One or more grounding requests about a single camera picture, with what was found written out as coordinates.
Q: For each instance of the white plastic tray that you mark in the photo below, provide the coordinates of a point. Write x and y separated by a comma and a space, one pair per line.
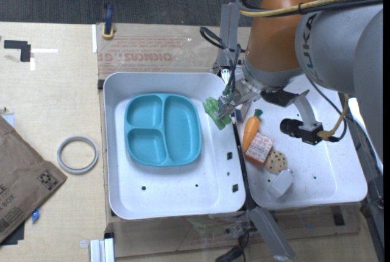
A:
320, 169
182, 187

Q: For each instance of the thin black rod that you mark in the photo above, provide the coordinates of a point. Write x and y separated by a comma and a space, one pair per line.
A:
240, 154

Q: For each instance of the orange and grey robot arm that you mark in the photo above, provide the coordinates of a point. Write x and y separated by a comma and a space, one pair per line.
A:
332, 50

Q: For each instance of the black cylinder on white bracket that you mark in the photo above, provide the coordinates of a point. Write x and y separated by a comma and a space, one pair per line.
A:
304, 126

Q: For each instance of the white plastic packet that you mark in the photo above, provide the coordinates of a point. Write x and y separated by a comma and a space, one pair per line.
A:
281, 184

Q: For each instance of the green toy vegetable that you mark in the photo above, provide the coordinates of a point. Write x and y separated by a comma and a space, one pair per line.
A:
210, 108

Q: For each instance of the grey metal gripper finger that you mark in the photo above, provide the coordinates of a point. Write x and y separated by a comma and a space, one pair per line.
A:
220, 110
230, 111

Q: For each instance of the blue and white small box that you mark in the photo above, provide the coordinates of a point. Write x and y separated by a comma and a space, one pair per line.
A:
241, 115

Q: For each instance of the brown cardboard board red print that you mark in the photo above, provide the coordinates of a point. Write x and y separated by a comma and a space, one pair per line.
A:
152, 53

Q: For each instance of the brown paper bag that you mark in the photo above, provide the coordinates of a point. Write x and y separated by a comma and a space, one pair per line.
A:
21, 172

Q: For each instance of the orange and white carton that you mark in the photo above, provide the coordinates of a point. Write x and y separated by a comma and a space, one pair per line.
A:
259, 149

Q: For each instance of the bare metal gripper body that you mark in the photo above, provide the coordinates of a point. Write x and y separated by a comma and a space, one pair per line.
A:
243, 93

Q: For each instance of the orange toy carrot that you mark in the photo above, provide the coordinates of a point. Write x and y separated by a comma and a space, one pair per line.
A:
250, 131

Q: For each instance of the blue divided plate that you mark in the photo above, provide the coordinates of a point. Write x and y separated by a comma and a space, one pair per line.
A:
179, 129

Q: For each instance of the beige dotted biscuit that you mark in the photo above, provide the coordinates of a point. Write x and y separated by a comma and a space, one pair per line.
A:
276, 161

